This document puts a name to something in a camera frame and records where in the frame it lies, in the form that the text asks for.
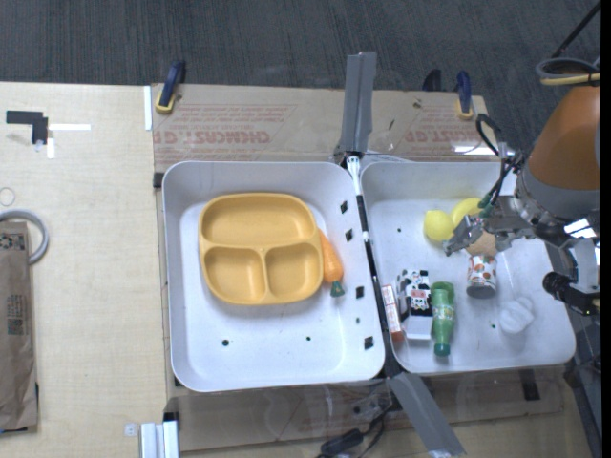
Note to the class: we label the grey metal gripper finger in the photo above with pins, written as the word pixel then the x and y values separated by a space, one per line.
pixel 464 235
pixel 506 242

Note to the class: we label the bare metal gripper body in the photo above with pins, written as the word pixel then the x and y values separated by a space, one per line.
pixel 513 220

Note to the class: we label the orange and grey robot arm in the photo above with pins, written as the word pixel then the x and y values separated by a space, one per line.
pixel 568 146

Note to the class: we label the tan round bread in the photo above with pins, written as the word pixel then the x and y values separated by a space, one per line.
pixel 483 245

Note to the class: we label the yellow lemon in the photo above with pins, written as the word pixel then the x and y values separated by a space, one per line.
pixel 438 226

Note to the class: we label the yellow banana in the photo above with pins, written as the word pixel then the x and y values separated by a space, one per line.
pixel 464 208

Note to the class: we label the white can with orange print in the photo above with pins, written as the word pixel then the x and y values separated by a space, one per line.
pixel 482 275

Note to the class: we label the clear plastic bottle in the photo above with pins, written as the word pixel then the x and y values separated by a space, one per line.
pixel 516 315

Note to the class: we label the cow print milk carton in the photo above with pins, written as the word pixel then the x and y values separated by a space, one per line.
pixel 417 298

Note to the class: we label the green bottle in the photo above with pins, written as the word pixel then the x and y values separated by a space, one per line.
pixel 443 318

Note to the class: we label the white plastic tray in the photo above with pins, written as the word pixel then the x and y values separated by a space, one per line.
pixel 477 341
pixel 267 346

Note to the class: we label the orange and white packet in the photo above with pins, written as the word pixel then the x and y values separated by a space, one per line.
pixel 392 310

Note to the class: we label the orange carrot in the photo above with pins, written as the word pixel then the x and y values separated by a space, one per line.
pixel 331 263

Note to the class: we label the yellow divided plate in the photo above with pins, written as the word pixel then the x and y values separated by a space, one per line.
pixel 260 224

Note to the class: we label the brown cardboard board red print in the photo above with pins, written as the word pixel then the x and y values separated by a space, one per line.
pixel 248 131

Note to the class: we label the brown paper bag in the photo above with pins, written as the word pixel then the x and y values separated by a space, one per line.
pixel 14 332

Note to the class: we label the black cylinder on white bracket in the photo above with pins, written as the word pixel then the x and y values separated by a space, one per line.
pixel 575 279

